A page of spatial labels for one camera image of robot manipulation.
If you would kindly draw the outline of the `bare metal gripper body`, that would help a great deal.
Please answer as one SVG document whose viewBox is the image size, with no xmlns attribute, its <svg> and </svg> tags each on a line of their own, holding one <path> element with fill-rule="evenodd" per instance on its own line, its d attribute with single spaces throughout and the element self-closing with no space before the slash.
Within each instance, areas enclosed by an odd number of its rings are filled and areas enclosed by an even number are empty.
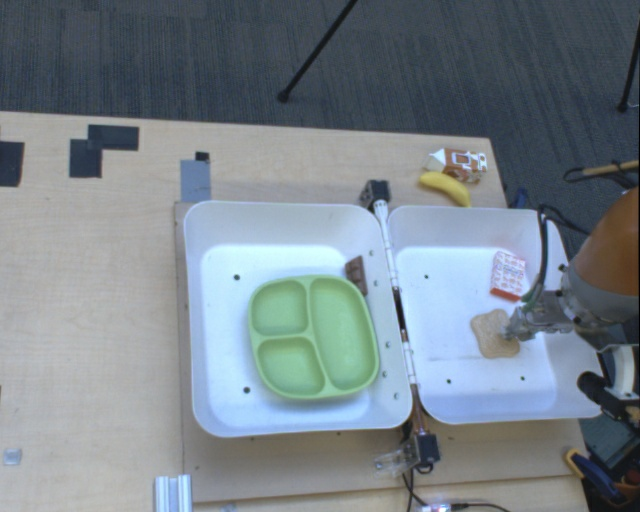
<svg viewBox="0 0 640 512">
<path fill-rule="evenodd" d="M 555 290 L 545 289 L 543 284 L 537 283 L 523 300 L 524 304 L 519 308 L 519 332 L 568 333 L 580 322 L 580 304 L 567 280 Z"/>
</svg>

